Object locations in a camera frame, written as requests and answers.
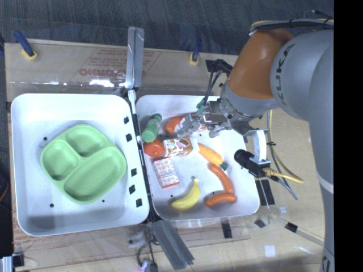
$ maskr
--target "white tray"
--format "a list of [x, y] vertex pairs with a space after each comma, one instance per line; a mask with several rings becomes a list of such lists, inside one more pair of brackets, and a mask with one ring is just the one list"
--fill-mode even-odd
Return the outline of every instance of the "white tray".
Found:
[[[47, 236], [92, 231], [138, 224], [147, 218], [149, 201], [132, 115], [124, 99], [114, 95], [24, 94], [11, 104], [11, 122], [16, 209], [26, 233]], [[125, 176], [87, 205], [66, 198], [40, 165], [47, 142], [78, 124], [101, 131], [123, 152], [128, 164]], [[130, 194], [133, 185], [135, 191]]]
[[[155, 113], [162, 115], [162, 123], [164, 123], [167, 118], [195, 112], [196, 105], [202, 98], [202, 96], [182, 95], [145, 95], [139, 98], [136, 103], [136, 110], [141, 130], [145, 127], [150, 116]], [[210, 97], [210, 99], [216, 100], [217, 97]], [[180, 184], [164, 189], [160, 187], [152, 166], [155, 159], [145, 155], [151, 196], [158, 215], [163, 219], [177, 221], [244, 216], [255, 213], [260, 205], [255, 179], [246, 169], [241, 169], [234, 160], [236, 150], [246, 148], [243, 137], [233, 130], [222, 131], [215, 138], [210, 138], [208, 131], [194, 133], [191, 137], [194, 137], [198, 143], [217, 151], [223, 156], [225, 162], [230, 164], [226, 173], [234, 185], [237, 201], [225, 203], [212, 209], [205, 206], [206, 198], [211, 196], [213, 192], [222, 191], [223, 187], [217, 176], [208, 170], [208, 161], [198, 152], [171, 158]], [[170, 206], [171, 202], [185, 195], [186, 190], [191, 187], [192, 177], [199, 179], [201, 197], [198, 203], [186, 211], [173, 209]]]

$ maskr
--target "metal bracket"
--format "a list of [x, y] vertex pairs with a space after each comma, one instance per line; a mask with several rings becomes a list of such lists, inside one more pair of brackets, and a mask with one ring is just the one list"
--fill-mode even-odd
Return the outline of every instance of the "metal bracket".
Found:
[[160, 243], [174, 270], [185, 269], [188, 265], [193, 264], [193, 255], [171, 222], [160, 220], [150, 225], [155, 238]]
[[12, 256], [6, 256], [0, 259], [0, 272], [12, 272]]
[[125, 82], [127, 89], [141, 87], [144, 37], [142, 28], [129, 27]]
[[255, 156], [250, 158], [253, 162], [257, 164], [265, 164], [270, 163], [270, 160], [267, 160], [267, 142], [266, 142], [266, 133], [267, 130], [259, 129], [259, 130], [250, 130], [246, 133], [246, 135], [252, 135], [252, 139], [254, 140], [255, 146]]

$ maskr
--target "orange toy vegetable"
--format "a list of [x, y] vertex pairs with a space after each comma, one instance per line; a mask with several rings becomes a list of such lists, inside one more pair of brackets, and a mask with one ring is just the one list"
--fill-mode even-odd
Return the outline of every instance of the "orange toy vegetable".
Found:
[[165, 147], [163, 142], [161, 142], [159, 138], [156, 138], [152, 142], [145, 143], [143, 145], [143, 151], [150, 157], [156, 158], [163, 155]]
[[164, 132], [166, 133], [166, 137], [169, 137], [170, 135], [173, 135], [175, 131], [175, 127], [177, 124], [180, 123], [180, 121], [183, 119], [183, 116], [177, 116], [168, 121], [164, 127]]
[[201, 155], [203, 155], [203, 157], [208, 160], [210, 163], [214, 164], [214, 165], [220, 165], [223, 163], [223, 158], [221, 155], [219, 155], [218, 153], [216, 153], [214, 150], [199, 144], [199, 153]]
[[205, 202], [205, 205], [208, 207], [213, 207], [220, 202], [235, 202], [237, 200], [237, 196], [233, 193], [219, 193], [211, 198], [208, 198]]
[[220, 169], [215, 164], [212, 164], [209, 166], [209, 170], [212, 171], [216, 176], [218, 176], [218, 178], [222, 181], [225, 192], [234, 193], [233, 184], [227, 174], [225, 174], [222, 169]]

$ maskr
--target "green bottle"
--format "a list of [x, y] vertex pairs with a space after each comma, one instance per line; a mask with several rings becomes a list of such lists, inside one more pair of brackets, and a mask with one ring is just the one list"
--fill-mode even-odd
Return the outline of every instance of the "green bottle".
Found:
[[161, 127], [160, 122], [160, 114], [155, 114], [151, 117], [151, 119], [149, 119], [149, 122], [147, 122], [146, 127], [141, 133], [141, 137], [144, 142], [149, 143], [156, 139]]

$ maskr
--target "food package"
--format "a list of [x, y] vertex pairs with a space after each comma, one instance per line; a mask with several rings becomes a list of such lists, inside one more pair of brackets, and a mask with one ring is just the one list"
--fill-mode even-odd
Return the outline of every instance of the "food package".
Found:
[[153, 167], [161, 188], [167, 188], [168, 186], [180, 183], [170, 158], [154, 161]]
[[173, 138], [163, 141], [165, 146], [164, 157], [185, 156], [190, 154], [193, 150], [198, 150], [198, 144], [190, 137]]

